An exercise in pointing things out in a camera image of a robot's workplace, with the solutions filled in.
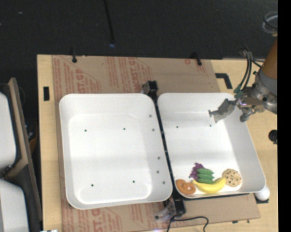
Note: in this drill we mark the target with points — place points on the white rounded object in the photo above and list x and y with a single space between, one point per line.
262 193

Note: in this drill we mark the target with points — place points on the green pea pods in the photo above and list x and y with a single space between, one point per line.
205 175

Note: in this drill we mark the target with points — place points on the white plastic tray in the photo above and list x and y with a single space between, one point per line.
198 144
111 153

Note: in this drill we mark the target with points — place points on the yellow banana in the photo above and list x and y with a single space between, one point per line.
211 187

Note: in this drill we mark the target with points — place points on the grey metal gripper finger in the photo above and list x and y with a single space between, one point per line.
246 115
223 110

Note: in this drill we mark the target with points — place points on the brown cardboard board red print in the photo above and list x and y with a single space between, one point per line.
126 74

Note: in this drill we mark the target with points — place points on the thin black rod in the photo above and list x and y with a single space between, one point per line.
162 134

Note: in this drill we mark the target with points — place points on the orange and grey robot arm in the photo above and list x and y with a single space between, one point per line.
271 62

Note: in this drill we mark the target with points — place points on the brown chocolate chip biscuit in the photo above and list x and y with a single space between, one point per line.
232 178

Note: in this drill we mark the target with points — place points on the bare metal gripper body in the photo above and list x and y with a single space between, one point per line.
268 101

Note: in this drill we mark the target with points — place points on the purple grapes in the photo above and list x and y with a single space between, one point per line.
195 170

